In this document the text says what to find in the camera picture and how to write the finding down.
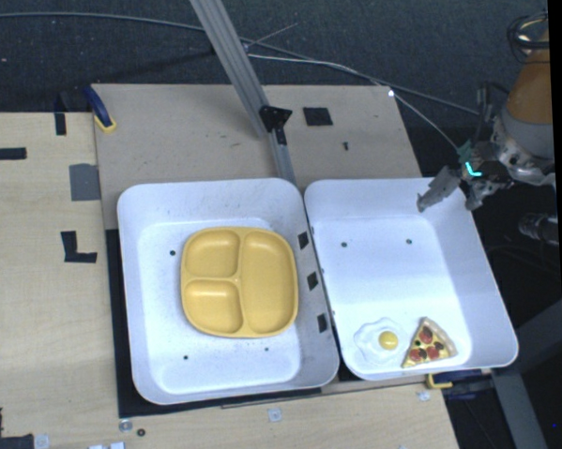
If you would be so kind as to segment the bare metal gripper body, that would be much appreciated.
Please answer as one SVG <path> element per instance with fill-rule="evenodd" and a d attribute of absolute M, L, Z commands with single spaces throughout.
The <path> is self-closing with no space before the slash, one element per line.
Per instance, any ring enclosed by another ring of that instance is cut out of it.
<path fill-rule="evenodd" d="M 461 177 L 470 196 L 493 195 L 514 184 L 555 186 L 555 164 L 519 145 L 476 144 L 460 148 Z"/>

